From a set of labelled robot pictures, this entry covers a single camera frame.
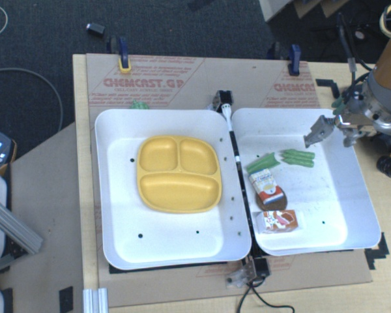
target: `yellow plate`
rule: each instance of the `yellow plate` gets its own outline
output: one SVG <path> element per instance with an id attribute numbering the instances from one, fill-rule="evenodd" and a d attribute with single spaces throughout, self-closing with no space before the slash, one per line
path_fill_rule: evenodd
<path id="1" fill-rule="evenodd" d="M 222 196 L 216 152 L 203 140 L 151 137 L 139 148 L 137 167 L 139 195 L 157 211 L 204 212 Z"/>

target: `blue clamp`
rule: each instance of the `blue clamp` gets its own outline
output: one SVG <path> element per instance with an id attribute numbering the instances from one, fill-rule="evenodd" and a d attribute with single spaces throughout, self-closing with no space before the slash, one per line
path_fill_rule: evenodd
<path id="1" fill-rule="evenodd" d="M 128 55 L 128 44 L 125 37 L 119 37 L 119 68 L 122 73 L 129 73 L 132 69 Z"/>
<path id="2" fill-rule="evenodd" d="M 291 76 L 298 76 L 300 75 L 300 56 L 301 56 L 301 49 L 300 46 L 296 44 L 292 44 L 289 49 L 289 60 L 291 61 L 288 64 L 288 72 Z"/>

